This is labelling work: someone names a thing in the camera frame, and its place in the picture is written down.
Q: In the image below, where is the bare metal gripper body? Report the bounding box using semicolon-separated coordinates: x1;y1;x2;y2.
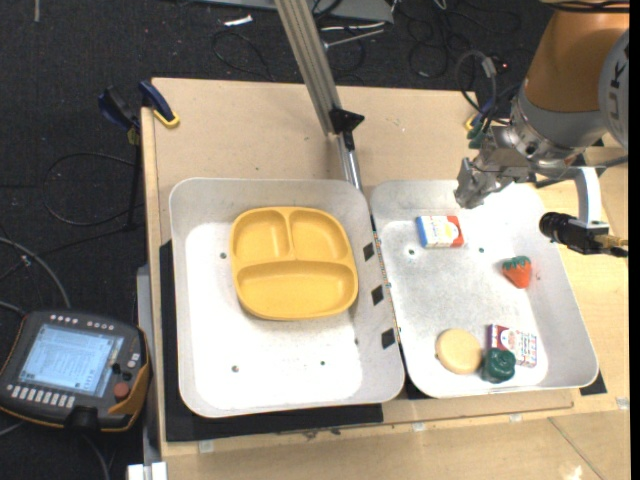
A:
474;125;577;183

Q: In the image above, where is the blue white and red carton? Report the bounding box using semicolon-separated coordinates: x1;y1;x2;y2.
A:
415;215;466;249

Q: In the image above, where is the orange toy strawberry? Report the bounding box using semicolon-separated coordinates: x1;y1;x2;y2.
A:
501;255;533;290

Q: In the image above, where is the white plastic tray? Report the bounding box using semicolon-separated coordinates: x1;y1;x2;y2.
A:
168;176;406;419
369;179;600;400

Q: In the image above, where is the beige round biscuit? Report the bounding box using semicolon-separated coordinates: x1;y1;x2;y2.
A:
434;327;484;376

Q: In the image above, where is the green toy pepper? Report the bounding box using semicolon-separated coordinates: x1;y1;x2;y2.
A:
480;347;517;385

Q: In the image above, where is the yellow divided plate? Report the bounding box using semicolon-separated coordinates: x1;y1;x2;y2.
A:
228;206;360;322

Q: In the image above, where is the pale wood board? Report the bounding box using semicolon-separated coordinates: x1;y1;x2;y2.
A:
149;76;630;459

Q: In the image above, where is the black cylinder on white bracket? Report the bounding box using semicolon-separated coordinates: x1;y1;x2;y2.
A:
538;165;612;255

